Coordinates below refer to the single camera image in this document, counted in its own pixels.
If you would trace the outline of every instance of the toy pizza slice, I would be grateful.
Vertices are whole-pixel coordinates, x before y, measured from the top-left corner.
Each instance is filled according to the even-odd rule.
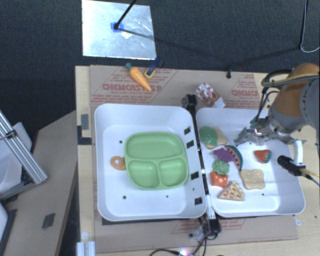
[[[241,189],[240,185],[233,181],[220,195],[219,199],[227,199],[234,201],[244,201],[245,194]]]

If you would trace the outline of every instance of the toy cookie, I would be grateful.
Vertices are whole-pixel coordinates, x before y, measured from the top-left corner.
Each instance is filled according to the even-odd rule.
[[[234,162],[235,166],[237,167],[237,169],[239,171],[241,171],[241,168],[242,168],[244,161],[243,161],[243,158],[242,158],[240,151],[235,146],[232,146],[232,145],[226,145],[224,147],[234,157],[233,162]]]
[[[220,195],[219,199],[235,200],[235,201],[244,201],[245,193],[238,183],[233,181]]]
[[[221,159],[225,163],[229,163],[235,160],[235,157],[231,155],[230,152],[228,152],[224,148],[214,150],[213,154],[216,155],[219,159]]]
[[[219,145],[225,145],[228,142],[228,139],[218,127],[203,126],[199,131],[199,135],[200,140],[209,150]]]
[[[247,190],[254,190],[254,189],[263,189],[265,185],[264,181],[264,173],[260,169],[243,169],[240,172],[241,179],[243,181],[243,186]]]
[[[220,94],[204,82],[194,92],[208,107],[224,108],[225,103]]]
[[[253,152],[260,163],[266,164],[271,158],[271,151],[269,149],[256,150]]]

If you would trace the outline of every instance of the toy donut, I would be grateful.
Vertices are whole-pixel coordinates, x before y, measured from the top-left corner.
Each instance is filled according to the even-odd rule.
[[[110,160],[110,164],[113,168],[119,170],[119,171],[125,171],[126,170],[126,162],[124,157],[120,156],[114,156]]]

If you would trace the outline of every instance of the green plate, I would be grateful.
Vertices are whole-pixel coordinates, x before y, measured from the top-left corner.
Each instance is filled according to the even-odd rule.
[[[188,161],[182,141],[173,133],[135,133],[124,145],[125,167],[131,182],[143,190],[181,186],[188,179]]]

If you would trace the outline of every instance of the cardboard sheet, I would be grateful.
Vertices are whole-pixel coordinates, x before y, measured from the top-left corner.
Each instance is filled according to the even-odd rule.
[[[223,98],[226,108],[258,109],[260,97],[253,73],[233,72],[230,79],[220,71],[157,69],[149,84],[151,92],[131,79],[119,66],[90,67],[91,127],[94,112],[104,103],[179,106],[186,94],[194,94],[202,83],[210,84]],[[205,104],[198,102],[197,108]],[[92,141],[95,141],[94,128]],[[199,227],[197,219],[108,222],[97,209],[96,147],[92,147],[94,225],[96,253],[196,246],[190,238]],[[221,220],[222,232],[208,245],[297,239],[291,215]]]

